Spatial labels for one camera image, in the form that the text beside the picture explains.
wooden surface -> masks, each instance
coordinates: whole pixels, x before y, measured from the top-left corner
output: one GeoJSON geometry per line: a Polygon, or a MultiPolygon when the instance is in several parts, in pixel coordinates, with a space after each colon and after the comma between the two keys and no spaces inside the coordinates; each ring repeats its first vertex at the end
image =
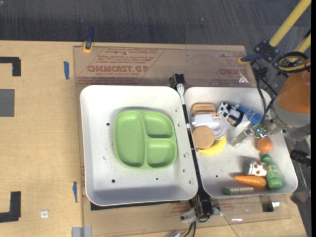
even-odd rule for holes
{"type": "MultiPolygon", "coordinates": [[[[22,67],[22,76],[12,77],[11,65],[0,64],[0,88],[15,89],[14,117],[0,117],[0,212],[8,211],[10,192],[21,191],[21,217],[16,222],[0,223],[0,236],[70,237],[72,227],[84,225],[75,45],[82,43],[0,41],[0,56],[17,56],[22,67]],[[65,79],[64,61],[70,64],[69,80],[65,79]],[[74,182],[78,184],[78,202],[73,193],[74,182]],[[40,211],[45,209],[49,210],[49,217],[41,218],[40,211]]],[[[108,45],[122,46],[122,43],[98,43],[98,46],[108,45]]],[[[151,47],[153,44],[124,46],[151,47]]],[[[271,233],[306,236],[297,206],[291,201],[287,206],[291,213],[289,219],[239,224],[232,228],[201,228],[196,236],[255,236],[255,231],[264,233],[262,236],[271,233]]],[[[141,236],[167,237],[170,233],[141,236]]]]}

green plate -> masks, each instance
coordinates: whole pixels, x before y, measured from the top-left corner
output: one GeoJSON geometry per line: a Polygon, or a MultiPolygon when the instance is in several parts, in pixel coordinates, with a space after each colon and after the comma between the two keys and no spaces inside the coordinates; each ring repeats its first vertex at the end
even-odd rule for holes
{"type": "Polygon", "coordinates": [[[125,167],[166,168],[177,157],[173,123],[160,112],[123,111],[115,120],[114,150],[118,161],[125,167]]]}

dark gray floor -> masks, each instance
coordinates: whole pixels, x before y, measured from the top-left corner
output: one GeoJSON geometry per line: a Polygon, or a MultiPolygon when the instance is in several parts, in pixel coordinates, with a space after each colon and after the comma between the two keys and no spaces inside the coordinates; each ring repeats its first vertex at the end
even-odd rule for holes
{"type": "MultiPolygon", "coordinates": [[[[99,42],[241,44],[251,53],[273,36],[300,0],[2,1],[0,40],[84,41],[93,26],[93,40],[99,42]]],[[[278,48],[292,51],[310,28],[311,6],[278,48]]],[[[310,187],[310,169],[301,169],[310,187]]],[[[311,196],[298,195],[295,201],[312,236],[311,196]]]]}

orange carrot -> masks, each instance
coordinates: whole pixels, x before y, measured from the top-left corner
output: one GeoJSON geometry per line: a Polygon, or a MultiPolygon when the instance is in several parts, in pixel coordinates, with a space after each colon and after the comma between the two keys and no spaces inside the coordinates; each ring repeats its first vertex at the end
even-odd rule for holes
{"type": "Polygon", "coordinates": [[[254,188],[262,189],[267,186],[267,181],[264,177],[261,176],[235,176],[237,181],[240,181],[244,184],[252,186],[254,188]]]}

